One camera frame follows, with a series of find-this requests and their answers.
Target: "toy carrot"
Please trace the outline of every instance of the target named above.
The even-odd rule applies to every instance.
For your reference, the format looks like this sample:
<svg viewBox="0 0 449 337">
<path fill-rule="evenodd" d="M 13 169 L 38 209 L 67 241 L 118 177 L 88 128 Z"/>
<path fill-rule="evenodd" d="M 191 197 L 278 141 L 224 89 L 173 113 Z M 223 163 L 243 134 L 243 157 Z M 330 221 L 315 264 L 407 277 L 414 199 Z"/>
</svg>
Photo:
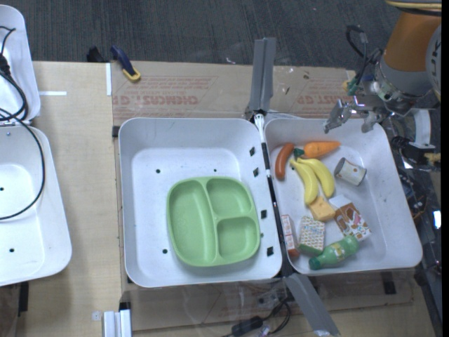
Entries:
<svg viewBox="0 0 449 337">
<path fill-rule="evenodd" d="M 340 145 L 339 141 L 311 141 L 304 145 L 304 156 L 309 159 L 316 159 L 335 150 Z"/>
</svg>

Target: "plastic bottle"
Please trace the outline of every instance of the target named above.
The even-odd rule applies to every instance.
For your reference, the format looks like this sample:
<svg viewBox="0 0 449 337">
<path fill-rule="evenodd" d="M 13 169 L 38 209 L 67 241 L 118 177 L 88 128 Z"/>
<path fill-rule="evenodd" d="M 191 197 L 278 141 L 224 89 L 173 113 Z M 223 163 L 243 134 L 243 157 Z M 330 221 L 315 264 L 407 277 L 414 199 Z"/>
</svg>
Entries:
<svg viewBox="0 0 449 337">
<path fill-rule="evenodd" d="M 311 270 L 320 270 L 325 265 L 334 265 L 343 261 L 346 257 L 354 255 L 358 251 L 358 240 L 352 235 L 346 236 L 340 241 L 326 246 L 317 257 L 309 260 Z"/>
</svg>

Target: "banana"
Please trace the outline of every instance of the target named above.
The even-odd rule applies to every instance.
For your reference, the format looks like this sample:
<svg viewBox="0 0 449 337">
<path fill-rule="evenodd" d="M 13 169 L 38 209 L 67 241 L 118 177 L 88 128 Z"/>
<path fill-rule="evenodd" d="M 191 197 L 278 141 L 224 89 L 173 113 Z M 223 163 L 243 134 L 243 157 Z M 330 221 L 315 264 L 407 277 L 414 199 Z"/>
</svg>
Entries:
<svg viewBox="0 0 449 337">
<path fill-rule="evenodd" d="M 333 195 L 335 191 L 334 176 L 323 162 L 318 159 L 301 159 L 300 157 L 296 159 L 296 162 L 310 166 L 320 181 L 324 195 L 327 198 Z"/>
<path fill-rule="evenodd" d="M 294 159 L 291 159 L 289 162 L 290 165 L 295 168 L 297 174 L 301 177 L 301 180 L 304 183 L 304 202 L 308 206 L 318 196 L 318 178 L 310 166 L 300 164 Z"/>
</svg>

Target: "green plate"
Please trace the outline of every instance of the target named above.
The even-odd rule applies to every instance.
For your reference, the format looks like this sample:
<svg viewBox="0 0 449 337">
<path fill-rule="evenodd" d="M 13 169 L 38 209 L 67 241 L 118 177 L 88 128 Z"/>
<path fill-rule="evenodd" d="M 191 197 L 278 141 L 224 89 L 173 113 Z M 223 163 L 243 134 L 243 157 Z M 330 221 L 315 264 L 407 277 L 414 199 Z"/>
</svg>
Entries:
<svg viewBox="0 0 449 337">
<path fill-rule="evenodd" d="M 200 177 L 176 183 L 168 193 L 167 221 L 173 248 L 188 265 L 236 263 L 259 248 L 253 197 L 234 178 Z"/>
</svg>

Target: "dark gray floor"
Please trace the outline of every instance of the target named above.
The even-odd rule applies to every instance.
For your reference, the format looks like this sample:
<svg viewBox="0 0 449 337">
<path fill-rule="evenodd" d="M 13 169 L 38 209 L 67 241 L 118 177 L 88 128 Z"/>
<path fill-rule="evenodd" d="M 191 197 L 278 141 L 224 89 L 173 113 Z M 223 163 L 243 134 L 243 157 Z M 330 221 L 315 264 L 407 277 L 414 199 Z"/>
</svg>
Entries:
<svg viewBox="0 0 449 337">
<path fill-rule="evenodd" d="M 277 65 L 346 67 L 361 59 L 347 25 L 384 47 L 399 11 L 383 0 L 0 0 L 25 17 L 33 60 L 86 61 L 112 44 L 131 60 L 251 65 L 253 42 L 277 38 Z"/>
</svg>

